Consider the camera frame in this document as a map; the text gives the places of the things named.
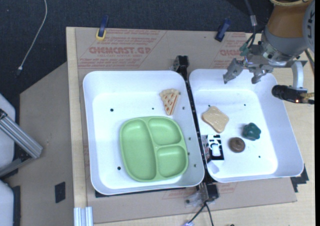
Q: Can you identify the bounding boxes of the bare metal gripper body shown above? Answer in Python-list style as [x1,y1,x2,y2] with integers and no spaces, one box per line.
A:
[241,40,295,74]

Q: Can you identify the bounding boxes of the beige bread slice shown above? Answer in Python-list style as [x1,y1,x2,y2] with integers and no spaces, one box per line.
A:
[201,105,230,134]

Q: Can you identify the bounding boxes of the beige pizza slice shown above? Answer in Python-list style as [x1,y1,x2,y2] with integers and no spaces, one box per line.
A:
[158,88,181,116]

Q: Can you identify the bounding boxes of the brown cardboard board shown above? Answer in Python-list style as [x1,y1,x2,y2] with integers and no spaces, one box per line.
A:
[74,27,298,224]

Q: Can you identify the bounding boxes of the black and white carton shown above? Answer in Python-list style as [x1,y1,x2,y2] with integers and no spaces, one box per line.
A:
[200,133,226,164]

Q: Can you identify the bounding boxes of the white plastic tray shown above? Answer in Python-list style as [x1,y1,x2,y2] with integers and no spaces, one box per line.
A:
[82,70,206,196]
[188,68,305,184]

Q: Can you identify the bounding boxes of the green divided plate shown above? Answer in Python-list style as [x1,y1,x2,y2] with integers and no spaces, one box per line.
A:
[119,115,189,183]

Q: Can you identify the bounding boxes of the black cylinder on white bracket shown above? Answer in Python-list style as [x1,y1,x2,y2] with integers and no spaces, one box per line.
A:
[271,60,309,104]

